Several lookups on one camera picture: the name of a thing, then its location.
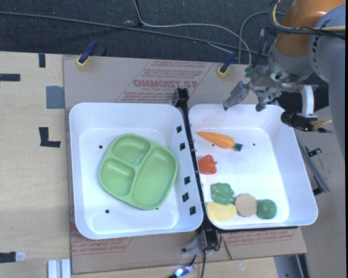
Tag black cylinder on white bracket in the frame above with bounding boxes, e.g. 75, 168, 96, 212
280, 85, 319, 132

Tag orange bell pepper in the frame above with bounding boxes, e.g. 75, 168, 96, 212
197, 154, 218, 175

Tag white plastic tray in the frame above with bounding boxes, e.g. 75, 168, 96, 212
68, 102, 204, 240
187, 103, 319, 231

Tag green round toy fruit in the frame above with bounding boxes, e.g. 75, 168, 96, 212
256, 199, 278, 220

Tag green divided plate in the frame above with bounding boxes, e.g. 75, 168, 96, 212
97, 133, 180, 211

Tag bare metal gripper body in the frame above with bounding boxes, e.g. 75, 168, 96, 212
248, 63, 304, 99

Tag tan round biscuit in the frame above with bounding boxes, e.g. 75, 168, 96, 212
234, 193, 258, 218

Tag thin black rod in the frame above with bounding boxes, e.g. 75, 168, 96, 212
182, 104, 213, 233

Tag orange carrot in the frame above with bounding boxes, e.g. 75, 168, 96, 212
198, 131, 244, 152

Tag green leafy vegetable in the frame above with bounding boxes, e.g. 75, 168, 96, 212
210, 182, 235, 206

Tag yellow toy food piece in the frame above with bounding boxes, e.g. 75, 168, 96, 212
206, 202, 237, 222

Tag brown cardboard board red print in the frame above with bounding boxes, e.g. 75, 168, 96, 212
62, 55, 308, 275

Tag black block with wires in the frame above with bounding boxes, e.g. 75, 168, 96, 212
173, 87, 190, 108
202, 229, 221, 251

